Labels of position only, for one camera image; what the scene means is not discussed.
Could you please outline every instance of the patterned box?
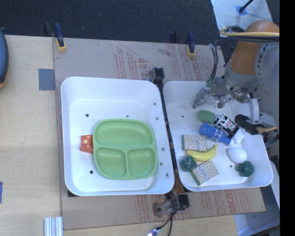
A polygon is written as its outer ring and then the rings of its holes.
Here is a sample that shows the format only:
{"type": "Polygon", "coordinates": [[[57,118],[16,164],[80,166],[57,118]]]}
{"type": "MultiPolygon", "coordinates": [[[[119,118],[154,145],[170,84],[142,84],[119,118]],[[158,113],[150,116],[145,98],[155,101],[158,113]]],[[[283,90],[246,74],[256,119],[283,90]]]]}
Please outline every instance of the patterned box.
{"type": "Polygon", "coordinates": [[[207,150],[206,137],[203,135],[182,135],[182,150],[204,152],[207,150]]]}
{"type": "Polygon", "coordinates": [[[197,185],[201,185],[204,182],[210,180],[211,178],[217,176],[219,172],[217,171],[214,164],[209,160],[199,165],[197,168],[193,169],[190,172],[190,174],[197,183],[197,185]]]}

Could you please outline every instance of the white tray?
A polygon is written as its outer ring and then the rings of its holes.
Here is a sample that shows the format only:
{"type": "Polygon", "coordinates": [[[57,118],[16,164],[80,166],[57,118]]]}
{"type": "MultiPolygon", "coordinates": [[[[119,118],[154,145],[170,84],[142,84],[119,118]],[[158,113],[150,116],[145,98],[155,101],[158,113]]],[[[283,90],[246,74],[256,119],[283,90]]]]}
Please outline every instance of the white tray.
{"type": "Polygon", "coordinates": [[[171,152],[160,93],[149,81],[70,77],[61,85],[64,174],[67,188],[78,196],[164,194],[174,185],[171,152]],[[154,132],[157,169],[144,179],[116,180],[102,176],[93,154],[80,151],[81,135],[109,118],[131,118],[154,132]]]}
{"type": "MultiPolygon", "coordinates": [[[[242,114],[250,116],[249,105],[241,104],[235,100],[226,103],[222,109],[217,108],[217,102],[213,97],[196,107],[192,108],[193,100],[200,88],[206,87],[205,82],[172,81],[164,86],[164,98],[168,115],[169,127],[171,130],[179,177],[181,183],[190,191],[211,191],[223,189],[236,189],[246,187],[261,187],[271,183],[273,173],[267,151],[261,135],[250,135],[244,133],[244,138],[240,144],[234,147],[243,148],[248,154],[249,160],[255,171],[250,177],[241,177],[235,170],[236,164],[230,160],[226,149],[229,146],[218,143],[216,156],[211,159],[217,168],[219,175],[198,186],[189,172],[181,169],[180,161],[185,156],[182,150],[181,136],[183,134],[199,135],[199,128],[202,122],[198,119],[197,113],[201,110],[209,110],[215,114],[224,113],[230,119],[242,114]]],[[[214,142],[206,139],[207,148],[211,148],[214,142]]]]}

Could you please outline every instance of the black fabric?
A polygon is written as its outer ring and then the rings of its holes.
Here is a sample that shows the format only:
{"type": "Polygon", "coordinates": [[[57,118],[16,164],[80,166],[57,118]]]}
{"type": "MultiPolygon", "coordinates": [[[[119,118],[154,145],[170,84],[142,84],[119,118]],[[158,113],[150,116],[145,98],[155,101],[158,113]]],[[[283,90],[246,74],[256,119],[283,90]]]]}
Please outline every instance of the black fabric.
{"type": "MultiPolygon", "coordinates": [[[[280,0],[266,0],[279,25],[280,0]]],[[[63,37],[169,42],[179,30],[184,42],[192,31],[195,44],[219,39],[210,0],[0,0],[4,34],[47,36],[45,23],[61,25],[63,37]]],[[[236,41],[223,40],[234,46],[236,41]]],[[[223,47],[228,59],[232,49],[223,47]]]]}

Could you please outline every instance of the blue bottle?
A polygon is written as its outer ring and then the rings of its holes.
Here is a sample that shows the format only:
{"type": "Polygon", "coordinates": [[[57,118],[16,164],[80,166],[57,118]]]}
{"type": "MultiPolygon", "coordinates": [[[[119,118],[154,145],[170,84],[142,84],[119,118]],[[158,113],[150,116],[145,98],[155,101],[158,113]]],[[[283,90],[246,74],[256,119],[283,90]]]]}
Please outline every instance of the blue bottle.
{"type": "Polygon", "coordinates": [[[201,135],[204,135],[206,137],[208,137],[209,139],[211,139],[212,141],[216,142],[216,143],[225,143],[226,145],[232,146],[234,144],[233,140],[231,138],[228,138],[222,130],[219,130],[217,128],[214,128],[212,126],[210,126],[209,124],[207,124],[206,122],[204,122],[200,129],[199,129],[199,133],[201,135]]]}

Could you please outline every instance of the robotic arm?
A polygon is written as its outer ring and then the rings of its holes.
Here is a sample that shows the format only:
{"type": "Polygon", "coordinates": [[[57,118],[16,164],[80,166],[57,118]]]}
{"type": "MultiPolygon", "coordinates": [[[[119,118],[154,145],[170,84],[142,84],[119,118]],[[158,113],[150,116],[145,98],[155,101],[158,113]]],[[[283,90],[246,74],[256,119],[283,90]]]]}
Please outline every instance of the robotic arm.
{"type": "Polygon", "coordinates": [[[279,129],[279,27],[260,20],[253,22],[246,31],[240,27],[226,27],[220,33],[239,41],[224,75],[212,78],[210,89],[200,90],[193,107],[204,103],[208,95],[219,101],[218,108],[233,99],[247,103],[251,100],[249,94],[263,86],[269,93],[271,111],[279,129]]]}

